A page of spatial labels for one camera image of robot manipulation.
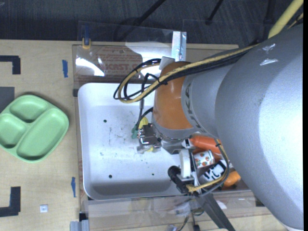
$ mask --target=wire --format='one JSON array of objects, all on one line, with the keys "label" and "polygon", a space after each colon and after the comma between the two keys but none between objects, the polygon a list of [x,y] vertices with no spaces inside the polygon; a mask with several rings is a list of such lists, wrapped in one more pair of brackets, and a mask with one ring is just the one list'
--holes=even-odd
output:
[{"label": "wire", "polygon": [[176,231],[181,231],[181,230],[184,228],[184,226],[186,225],[186,223],[187,223],[188,219],[189,219],[189,216],[185,217],[185,220],[184,220],[184,222],[183,222],[182,226],[181,226],[181,227],[179,227]]},{"label": "wire", "polygon": [[130,74],[128,74],[124,80],[120,83],[118,88],[116,89],[117,92],[117,99],[119,99],[123,103],[133,103],[141,100],[142,98],[149,95],[152,91],[156,90],[159,86],[163,84],[167,84],[168,81],[173,80],[175,78],[179,78],[182,76],[195,74],[199,72],[203,72],[209,69],[213,69],[216,67],[221,67],[226,65],[227,63],[230,63],[230,61],[237,61],[240,57],[242,57],[244,54],[246,54],[250,49],[252,49],[254,46],[249,46],[225,55],[220,55],[216,57],[207,58],[205,60],[187,64],[185,66],[178,67],[168,73],[166,73],[163,76],[160,76],[153,84],[148,86],[148,88],[141,92],[140,95],[137,97],[131,99],[127,97],[122,97],[121,92],[123,87],[126,85],[126,83],[129,82],[130,78],[132,78],[136,73],[140,72],[140,68],[136,69],[135,71],[132,71]]},{"label": "wire", "polygon": [[290,5],[286,8],[286,10],[283,12],[283,14],[280,16],[275,25],[269,31],[268,38],[271,38],[280,33],[281,30],[285,27],[285,25],[287,25],[289,20],[292,18],[292,16],[296,13],[296,11],[303,5],[303,3],[304,0],[293,0],[290,3]]},{"label": "wire", "polygon": [[304,12],[302,12],[296,19],[295,21],[288,27],[288,29],[294,27],[295,25],[299,24],[300,21],[304,18]]},{"label": "wire", "polygon": [[200,226],[199,225],[196,225],[196,220],[194,219],[194,216],[200,216],[200,215],[202,215],[203,213],[204,213],[204,211],[202,211],[202,213],[200,214],[200,215],[196,215],[196,214],[194,214],[195,213],[195,211],[196,210],[191,210],[191,213],[192,213],[192,228],[193,228],[193,230],[195,231],[200,231]]},{"label": "wire", "polygon": [[214,187],[212,187],[210,190],[206,191],[205,193],[201,194],[200,196],[204,196],[206,194],[209,194],[211,193],[212,191],[214,191],[215,189],[217,189],[218,187],[220,187],[223,182],[227,179],[228,175],[229,175],[229,170],[230,170],[230,166],[229,166],[229,159],[228,159],[228,156],[225,152],[225,149],[223,148],[223,146],[221,146],[221,144],[219,143],[219,141],[217,139],[214,139],[215,142],[217,143],[217,147],[220,149],[221,151],[221,155],[223,156],[223,159],[226,161],[226,170],[223,172],[222,176],[219,177],[218,179],[216,180],[213,180],[211,182],[207,182],[205,184],[202,184],[200,186],[194,186],[192,184],[188,184],[186,185],[187,189],[189,192],[194,192],[194,191],[197,191],[199,189],[202,189],[202,188],[206,188],[206,187],[209,187],[209,186],[212,186],[216,183],[219,183],[217,185],[215,185]]},{"label": "wire", "polygon": [[142,119],[143,119],[147,114],[149,114],[150,112],[153,112],[153,107],[150,108],[150,109],[148,109],[146,112],[143,113],[143,115],[141,115],[141,116],[139,117],[139,119],[138,119],[138,121],[137,121],[137,123],[136,123],[136,125],[135,125],[136,130],[138,130],[139,124],[140,124],[140,122],[142,121]]},{"label": "wire", "polygon": [[200,208],[201,211],[198,212],[197,210],[199,210],[199,209],[195,209],[195,210],[192,211],[192,215],[195,216],[195,217],[199,217],[204,213],[204,210],[201,209],[201,208]]},{"label": "wire", "polygon": [[129,77],[129,79],[126,81],[126,83],[124,83],[124,90],[123,90],[124,96],[125,96],[126,98],[130,98],[130,97],[132,97],[132,96],[137,95],[138,93],[140,93],[141,90],[138,91],[138,92],[136,92],[136,93],[133,93],[133,94],[130,95],[130,96],[126,96],[126,95],[127,95],[127,94],[126,94],[126,92],[127,92],[127,86],[128,86],[129,80],[131,79],[131,77],[133,77],[135,74],[139,73],[141,70],[143,70],[143,69],[145,69],[145,68],[148,68],[148,67],[157,66],[157,65],[160,63],[160,61],[161,61],[161,59],[159,59],[159,58],[154,58],[154,59],[148,60],[148,61],[146,61],[146,62],[144,62],[144,63],[141,63],[141,64],[139,64],[137,67],[135,67],[128,75],[126,75],[126,77],[121,81],[120,85],[116,88],[116,90],[115,90],[115,92],[114,92],[114,95],[113,95],[114,99],[116,99],[116,100],[118,99],[118,98],[116,97],[116,93],[118,92],[119,87],[123,84],[124,80],[127,79],[128,77]]}]

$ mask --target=white basin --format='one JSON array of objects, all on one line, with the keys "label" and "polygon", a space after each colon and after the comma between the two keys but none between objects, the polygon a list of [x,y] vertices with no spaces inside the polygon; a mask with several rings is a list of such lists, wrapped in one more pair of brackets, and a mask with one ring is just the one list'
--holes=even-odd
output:
[{"label": "white basin", "polygon": [[[113,99],[117,84],[89,83],[78,92],[83,183],[95,200],[126,197],[180,195],[167,171],[180,165],[178,155],[161,151],[137,153],[138,139],[131,138],[139,103],[124,104]],[[140,85],[130,84],[129,93]],[[145,99],[153,106],[154,93]]]}]

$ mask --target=green plate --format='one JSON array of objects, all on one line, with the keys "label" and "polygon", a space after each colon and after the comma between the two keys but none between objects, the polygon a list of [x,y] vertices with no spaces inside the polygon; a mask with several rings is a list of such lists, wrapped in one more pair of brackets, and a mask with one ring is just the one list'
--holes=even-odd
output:
[{"label": "green plate", "polygon": [[45,159],[68,130],[67,116],[34,95],[15,99],[0,113],[0,147],[26,162]]}]

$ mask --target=black tripod leg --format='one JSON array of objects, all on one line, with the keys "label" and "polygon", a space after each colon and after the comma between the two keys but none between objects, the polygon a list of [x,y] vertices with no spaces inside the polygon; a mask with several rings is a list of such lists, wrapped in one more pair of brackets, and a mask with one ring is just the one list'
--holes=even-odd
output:
[{"label": "black tripod leg", "polygon": [[262,41],[268,38],[271,25],[274,23],[273,14],[275,10],[275,4],[276,4],[276,0],[269,0],[268,8],[267,8],[266,15],[263,21],[264,29],[263,29],[263,37],[261,39]]},{"label": "black tripod leg", "polygon": [[222,209],[214,199],[213,194],[209,193],[205,196],[197,197],[196,200],[220,229],[235,231],[229,219],[226,217],[225,213],[223,213]]},{"label": "black tripod leg", "polygon": [[221,4],[222,4],[223,1],[224,1],[224,0],[218,0],[218,2],[217,2],[217,4],[216,4],[215,8],[213,9],[211,15],[206,19],[205,24],[209,25],[209,24],[212,23],[212,20],[213,20],[213,18],[214,18],[214,16],[215,16],[216,12],[217,12],[218,9],[220,8],[220,6],[221,6]]},{"label": "black tripod leg", "polygon": [[[133,22],[133,26],[140,26],[142,22],[146,18],[148,18],[156,9],[159,8],[160,5],[162,5],[166,0],[157,0],[142,16],[136,18]],[[121,37],[117,38],[117,41],[124,40],[133,30],[135,27],[131,27],[129,30],[127,30]]]}]

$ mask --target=wooden board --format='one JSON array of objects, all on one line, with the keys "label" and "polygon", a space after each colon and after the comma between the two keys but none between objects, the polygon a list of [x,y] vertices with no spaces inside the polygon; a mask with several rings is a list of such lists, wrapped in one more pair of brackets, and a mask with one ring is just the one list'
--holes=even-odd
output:
[{"label": "wooden board", "polygon": [[[1,217],[0,230],[69,230],[80,210],[75,104],[72,96],[72,42],[0,40],[0,55],[18,55],[21,74],[12,64],[0,63],[0,86],[15,87],[15,98],[37,95],[59,107],[69,118],[69,129],[58,147],[39,163],[26,163],[0,149],[0,207],[9,205],[10,188],[21,187],[21,212]],[[64,78],[62,60],[68,63]],[[76,178],[76,195],[71,187]],[[40,205],[48,205],[40,213]]]},{"label": "wooden board", "polygon": [[[287,229],[272,215],[231,218],[229,220],[236,231],[287,231]],[[227,231],[227,229],[219,229],[213,221],[202,221],[196,224],[198,224],[200,230],[203,231]],[[181,223],[178,223],[175,226],[181,227],[181,225]],[[192,221],[189,220],[182,231],[193,231],[192,225]],[[167,228],[168,225],[162,225],[113,231],[165,231]]]}]

